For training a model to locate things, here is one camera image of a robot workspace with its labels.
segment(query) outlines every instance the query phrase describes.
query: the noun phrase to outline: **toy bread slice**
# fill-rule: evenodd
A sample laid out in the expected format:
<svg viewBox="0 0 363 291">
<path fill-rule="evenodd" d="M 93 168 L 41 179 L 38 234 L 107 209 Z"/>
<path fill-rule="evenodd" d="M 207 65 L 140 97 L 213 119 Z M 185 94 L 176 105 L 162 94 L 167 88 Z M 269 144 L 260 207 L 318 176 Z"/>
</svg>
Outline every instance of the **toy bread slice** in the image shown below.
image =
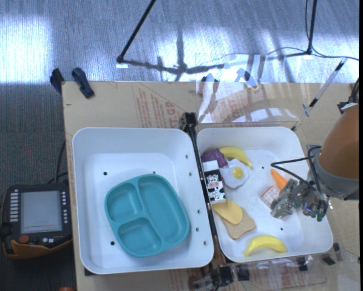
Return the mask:
<svg viewBox="0 0 363 291">
<path fill-rule="evenodd" d="M 230 223 L 238 224 L 242 220 L 242 208 L 231 199 L 226 199 L 225 202 L 219 202 L 217 204 L 214 204 L 212 205 L 212 208 L 223 219 L 227 220 Z"/>
<path fill-rule="evenodd" d="M 242 220 L 238 224 L 233 224 L 225 219 L 222 219 L 228 229 L 229 236 L 232 239 L 239 239 L 243 234 L 256 228 L 256 222 L 254 222 L 252 217 L 249 216 L 244 208 L 242 208 L 242 213 Z"/>
</svg>

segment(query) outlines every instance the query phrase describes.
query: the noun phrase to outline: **tripod leg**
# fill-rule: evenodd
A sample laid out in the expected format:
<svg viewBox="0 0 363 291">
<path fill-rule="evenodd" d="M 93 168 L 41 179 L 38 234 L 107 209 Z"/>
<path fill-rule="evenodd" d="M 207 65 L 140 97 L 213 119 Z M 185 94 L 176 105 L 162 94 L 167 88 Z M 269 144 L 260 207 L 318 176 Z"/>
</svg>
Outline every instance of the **tripod leg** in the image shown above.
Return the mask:
<svg viewBox="0 0 363 291">
<path fill-rule="evenodd" d="M 309 54 L 309 55 L 311 54 L 312 48 L 313 48 L 313 35 L 314 35 L 316 4 L 317 4 L 317 0 L 314 0 L 314 2 L 313 2 L 313 12 L 311 14 L 310 37 L 308 39 L 308 48 L 307 48 L 307 54 Z"/>
<path fill-rule="evenodd" d="M 146 8 L 143 16 L 141 17 L 140 19 L 140 22 L 138 22 L 135 30 L 133 31 L 133 34 L 131 35 L 131 37 L 129 38 L 129 40 L 127 41 L 126 45 L 125 45 L 125 48 L 122 50 L 121 54 L 117 57 L 117 63 L 121 63 L 123 62 L 123 56 L 125 55 L 125 53 L 127 52 L 127 50 L 129 49 L 129 47 L 131 46 L 134 38 L 135 38 L 135 35 L 138 33 L 138 31 L 140 30 L 141 28 L 141 25 L 144 23 L 144 20 L 146 19 L 147 15 L 149 14 L 152 6 L 155 4 L 156 0 L 152 0 L 148 7 Z"/>
</svg>

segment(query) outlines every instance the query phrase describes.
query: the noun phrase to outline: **teal divided plate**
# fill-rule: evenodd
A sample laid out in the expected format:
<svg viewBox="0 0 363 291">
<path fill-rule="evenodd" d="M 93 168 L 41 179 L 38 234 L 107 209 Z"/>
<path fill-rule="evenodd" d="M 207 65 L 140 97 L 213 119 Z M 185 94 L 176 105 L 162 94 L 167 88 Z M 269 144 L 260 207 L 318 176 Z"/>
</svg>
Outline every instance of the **teal divided plate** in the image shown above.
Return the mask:
<svg viewBox="0 0 363 291">
<path fill-rule="evenodd" d="M 111 188 L 104 208 L 118 242 L 133 256 L 156 255 L 180 244 L 189 233 L 180 198 L 159 175 L 138 176 Z"/>
</svg>

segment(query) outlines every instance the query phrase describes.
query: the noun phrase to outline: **toy purple cabbage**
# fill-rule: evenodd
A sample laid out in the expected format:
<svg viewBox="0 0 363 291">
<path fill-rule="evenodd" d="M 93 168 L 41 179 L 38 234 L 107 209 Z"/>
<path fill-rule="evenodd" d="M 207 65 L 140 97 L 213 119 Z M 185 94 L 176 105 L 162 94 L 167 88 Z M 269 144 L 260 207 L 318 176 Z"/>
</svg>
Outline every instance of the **toy purple cabbage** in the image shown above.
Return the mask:
<svg viewBox="0 0 363 291">
<path fill-rule="evenodd" d="M 225 156 L 219 149 L 214 149 L 204 152 L 200 157 L 200 159 L 202 160 L 202 162 L 213 161 L 216 159 L 219 168 L 222 168 L 228 164 Z"/>
</svg>

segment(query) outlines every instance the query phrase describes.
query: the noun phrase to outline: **gray carpet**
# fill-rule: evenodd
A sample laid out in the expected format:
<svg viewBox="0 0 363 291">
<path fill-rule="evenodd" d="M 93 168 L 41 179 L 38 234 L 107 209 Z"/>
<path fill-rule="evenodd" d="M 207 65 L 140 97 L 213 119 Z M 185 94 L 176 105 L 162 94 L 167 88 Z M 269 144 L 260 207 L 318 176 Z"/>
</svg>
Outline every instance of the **gray carpet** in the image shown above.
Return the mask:
<svg viewBox="0 0 363 291">
<path fill-rule="evenodd" d="M 358 78 L 359 0 L 317 0 L 311 56 L 291 55 L 307 50 L 313 0 L 307 17 L 306 0 L 157 0 L 127 62 L 117 64 L 149 2 L 0 0 L 0 202 L 11 185 L 45 183 L 55 174 L 64 140 L 61 96 L 50 85 L 55 68 L 70 81 L 76 67 L 90 81 L 195 81 L 210 71 L 196 66 L 272 53 L 286 81 L 324 82 L 343 57 L 334 80 Z M 281 80 L 282 70 L 266 72 Z M 72 246 L 11 260 L 0 242 L 0 290 L 61 286 L 76 286 Z"/>
</svg>

